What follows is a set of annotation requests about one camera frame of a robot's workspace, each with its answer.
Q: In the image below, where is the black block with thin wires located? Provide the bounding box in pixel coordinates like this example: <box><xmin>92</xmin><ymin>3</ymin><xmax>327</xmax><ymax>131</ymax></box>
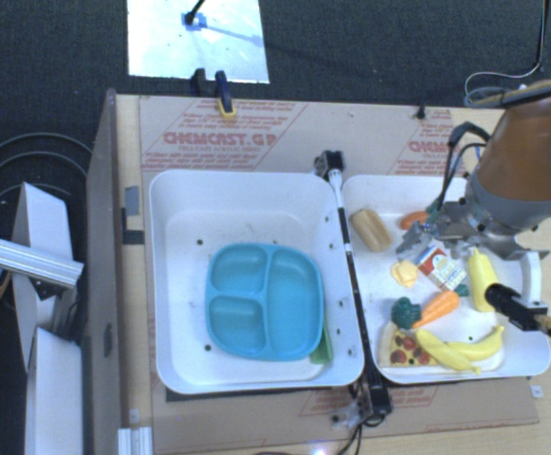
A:
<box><xmin>314</xmin><ymin>150</ymin><xmax>347</xmax><ymax>177</ymax></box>
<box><xmin>330</xmin><ymin>380</ymin><xmax>395</xmax><ymax>429</ymax></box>

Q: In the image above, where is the blue divided plate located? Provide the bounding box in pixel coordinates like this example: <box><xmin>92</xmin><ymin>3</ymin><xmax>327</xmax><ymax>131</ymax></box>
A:
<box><xmin>205</xmin><ymin>243</ymin><xmax>326</xmax><ymax>363</ymax></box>

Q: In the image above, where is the red and white carton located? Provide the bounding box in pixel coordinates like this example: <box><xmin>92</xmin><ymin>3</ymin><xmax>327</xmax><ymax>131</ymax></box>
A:
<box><xmin>416</xmin><ymin>246</ymin><xmax>468</xmax><ymax>294</ymax></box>

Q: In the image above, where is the brown cardboard board red print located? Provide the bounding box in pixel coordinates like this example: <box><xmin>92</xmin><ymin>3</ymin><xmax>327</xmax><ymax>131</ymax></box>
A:
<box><xmin>139</xmin><ymin>95</ymin><xmax>541</xmax><ymax>455</ymax></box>

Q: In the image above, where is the pale yellow toy food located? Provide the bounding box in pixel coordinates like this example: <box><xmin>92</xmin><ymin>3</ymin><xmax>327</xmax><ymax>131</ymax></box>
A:
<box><xmin>390</xmin><ymin>260</ymin><xmax>420</xmax><ymax>289</ymax></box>

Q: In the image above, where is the pizza slice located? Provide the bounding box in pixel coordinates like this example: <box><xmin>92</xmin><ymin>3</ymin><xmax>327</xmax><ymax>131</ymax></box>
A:
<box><xmin>377</xmin><ymin>322</ymin><xmax>443</xmax><ymax>370</ymax></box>

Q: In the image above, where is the thin black and white rod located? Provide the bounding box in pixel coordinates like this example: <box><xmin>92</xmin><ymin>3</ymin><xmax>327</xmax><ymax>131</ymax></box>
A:
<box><xmin>329</xmin><ymin>168</ymin><xmax>381</xmax><ymax>389</ymax></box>

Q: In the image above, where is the tan toy bread roll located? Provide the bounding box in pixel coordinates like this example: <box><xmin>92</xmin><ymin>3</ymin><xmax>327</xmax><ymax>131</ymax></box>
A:
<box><xmin>350</xmin><ymin>208</ymin><xmax>394</xmax><ymax>252</ymax></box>

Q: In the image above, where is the orange carrot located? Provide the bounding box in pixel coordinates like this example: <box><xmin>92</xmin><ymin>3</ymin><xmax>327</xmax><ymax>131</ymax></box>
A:
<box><xmin>411</xmin><ymin>282</ymin><xmax>471</xmax><ymax>330</ymax></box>

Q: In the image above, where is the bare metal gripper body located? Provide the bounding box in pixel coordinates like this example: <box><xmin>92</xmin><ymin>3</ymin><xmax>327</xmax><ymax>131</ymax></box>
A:
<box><xmin>428</xmin><ymin>200</ymin><xmax>542</xmax><ymax>260</ymax></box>

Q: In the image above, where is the orange toy sausage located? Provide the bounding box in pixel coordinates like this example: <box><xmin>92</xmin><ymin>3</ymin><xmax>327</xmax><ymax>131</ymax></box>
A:
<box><xmin>399</xmin><ymin>210</ymin><xmax>431</xmax><ymax>231</ymax></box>

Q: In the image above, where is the white plastic tray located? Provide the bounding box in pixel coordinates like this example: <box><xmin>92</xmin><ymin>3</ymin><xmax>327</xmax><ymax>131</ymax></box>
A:
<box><xmin>340</xmin><ymin>173</ymin><xmax>551</xmax><ymax>386</ymax></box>
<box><xmin>149</xmin><ymin>169</ymin><xmax>365</xmax><ymax>395</ymax></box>

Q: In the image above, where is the green flat toy vegetable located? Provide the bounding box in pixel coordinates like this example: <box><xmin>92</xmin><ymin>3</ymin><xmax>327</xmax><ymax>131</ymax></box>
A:
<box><xmin>309</xmin><ymin>317</ymin><xmax>335</xmax><ymax>365</ymax></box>

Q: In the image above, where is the black cylinder on white bracket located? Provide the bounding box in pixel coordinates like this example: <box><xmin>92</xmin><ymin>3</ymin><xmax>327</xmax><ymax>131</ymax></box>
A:
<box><xmin>485</xmin><ymin>249</ymin><xmax>550</xmax><ymax>332</ymax></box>

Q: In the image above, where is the green broccoli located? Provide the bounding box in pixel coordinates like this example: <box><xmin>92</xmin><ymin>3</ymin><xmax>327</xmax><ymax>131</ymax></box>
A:
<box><xmin>390</xmin><ymin>297</ymin><xmax>423</xmax><ymax>330</ymax></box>

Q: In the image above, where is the yellow banana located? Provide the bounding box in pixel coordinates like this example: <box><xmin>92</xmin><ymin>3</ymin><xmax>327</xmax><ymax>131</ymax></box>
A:
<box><xmin>445</xmin><ymin>324</ymin><xmax>506</xmax><ymax>362</ymax></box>
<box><xmin>413</xmin><ymin>328</ymin><xmax>483</xmax><ymax>376</ymax></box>

